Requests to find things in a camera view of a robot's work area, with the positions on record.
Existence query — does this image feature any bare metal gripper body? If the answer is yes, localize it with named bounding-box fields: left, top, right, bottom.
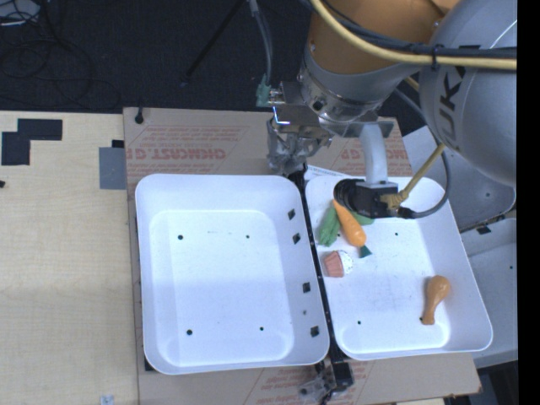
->
left=269, top=80, right=381, bottom=148

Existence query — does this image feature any green toy leaf vegetable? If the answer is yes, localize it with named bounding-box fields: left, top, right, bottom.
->
left=316, top=204, right=376, bottom=248

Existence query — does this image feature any brown cardboard board red print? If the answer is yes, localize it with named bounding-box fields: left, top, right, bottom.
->
left=121, top=106, right=483, bottom=405

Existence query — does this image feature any orange toy carrot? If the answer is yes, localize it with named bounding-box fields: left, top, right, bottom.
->
left=332, top=198, right=373, bottom=261

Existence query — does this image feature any pink and white toy cupcake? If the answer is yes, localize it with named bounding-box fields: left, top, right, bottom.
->
left=323, top=249, right=355, bottom=278

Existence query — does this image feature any white plastic tray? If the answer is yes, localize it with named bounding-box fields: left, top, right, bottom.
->
left=304, top=175, right=494, bottom=362
left=134, top=173, right=331, bottom=376

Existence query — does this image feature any tan toy chicken drumstick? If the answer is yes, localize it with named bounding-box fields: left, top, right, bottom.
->
left=420, top=274, right=452, bottom=327

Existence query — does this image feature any black cylinder on white bracket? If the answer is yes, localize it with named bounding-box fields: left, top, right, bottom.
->
left=332, top=123, right=400, bottom=219

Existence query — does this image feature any black block with thin wires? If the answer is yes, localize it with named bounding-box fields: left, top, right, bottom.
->
left=330, top=359, right=355, bottom=392

